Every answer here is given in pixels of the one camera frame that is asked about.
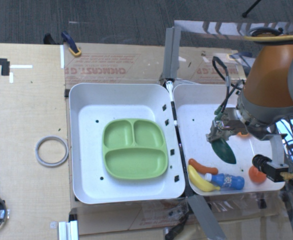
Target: orange ball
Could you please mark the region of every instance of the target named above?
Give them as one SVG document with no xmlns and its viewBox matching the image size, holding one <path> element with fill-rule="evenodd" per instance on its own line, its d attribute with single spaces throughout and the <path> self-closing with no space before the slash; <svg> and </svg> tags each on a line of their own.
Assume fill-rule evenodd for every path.
<svg viewBox="0 0 293 240">
<path fill-rule="evenodd" d="M 254 165 L 248 170 L 248 176 L 254 183 L 263 183 L 267 179 L 267 175 L 258 170 Z"/>
</svg>

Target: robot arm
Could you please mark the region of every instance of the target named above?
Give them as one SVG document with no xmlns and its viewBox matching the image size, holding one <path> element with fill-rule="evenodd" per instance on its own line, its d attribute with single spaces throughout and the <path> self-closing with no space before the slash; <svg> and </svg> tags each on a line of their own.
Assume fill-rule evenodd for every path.
<svg viewBox="0 0 293 240">
<path fill-rule="evenodd" d="M 279 120 L 293 116 L 293 44 L 264 46 L 250 70 L 236 107 L 225 108 L 213 120 L 207 141 L 227 141 L 232 135 L 250 133 L 261 141 L 270 141 L 272 159 L 257 154 L 252 163 L 274 182 L 284 181 L 282 136 L 270 132 Z"/>
</svg>

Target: roll of tape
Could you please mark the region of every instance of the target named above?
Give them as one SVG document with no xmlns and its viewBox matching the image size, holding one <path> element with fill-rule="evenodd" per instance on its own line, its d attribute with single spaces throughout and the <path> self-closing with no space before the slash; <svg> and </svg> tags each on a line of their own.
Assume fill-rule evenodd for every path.
<svg viewBox="0 0 293 240">
<path fill-rule="evenodd" d="M 60 161 L 58 161 L 58 162 L 46 162 L 40 157 L 39 148 L 46 141 L 58 141 L 64 146 L 65 154 L 64 154 L 64 157 Z M 68 148 L 67 142 L 64 139 L 62 139 L 61 137 L 56 136 L 56 135 L 49 135 L 49 136 L 45 136 L 45 137 L 41 138 L 36 143 L 36 146 L 35 146 L 35 157 L 36 157 L 37 161 L 41 165 L 43 165 L 45 167 L 57 167 L 57 166 L 62 165 L 67 160 L 68 155 L 69 155 L 69 148 Z"/>
</svg>

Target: gray metal bar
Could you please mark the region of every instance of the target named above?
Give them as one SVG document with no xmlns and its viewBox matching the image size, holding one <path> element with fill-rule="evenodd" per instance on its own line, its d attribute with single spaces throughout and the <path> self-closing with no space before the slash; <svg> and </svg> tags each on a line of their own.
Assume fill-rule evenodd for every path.
<svg viewBox="0 0 293 240">
<path fill-rule="evenodd" d="M 181 39 L 181 27 L 171 27 L 166 29 L 165 48 L 163 61 L 163 79 L 176 79 L 178 76 L 179 47 Z"/>
<path fill-rule="evenodd" d="M 213 215 L 207 201 L 202 195 L 194 194 L 186 198 L 197 221 L 209 240 L 226 240 L 216 217 Z"/>
</svg>

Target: wooden table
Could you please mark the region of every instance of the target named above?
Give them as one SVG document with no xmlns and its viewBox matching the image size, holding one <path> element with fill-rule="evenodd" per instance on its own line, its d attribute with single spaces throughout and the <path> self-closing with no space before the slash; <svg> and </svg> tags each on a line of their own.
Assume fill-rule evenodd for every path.
<svg viewBox="0 0 293 240">
<path fill-rule="evenodd" d="M 0 58 L 10 65 L 9 76 L 0 66 L 0 197 L 9 209 L 9 219 L 0 228 L 0 239 L 54 240 L 55 226 L 69 219 L 69 163 L 54 168 L 40 165 L 35 146 L 45 136 L 68 138 L 65 99 L 65 74 L 60 45 L 2 44 Z M 63 147 L 54 141 L 41 146 L 40 155 L 56 162 Z M 228 239 L 293 239 L 288 214 L 220 223 Z M 205 239 L 199 225 L 187 225 L 176 239 L 191 234 Z M 163 239 L 163 229 L 83 235 L 86 240 Z"/>
</svg>

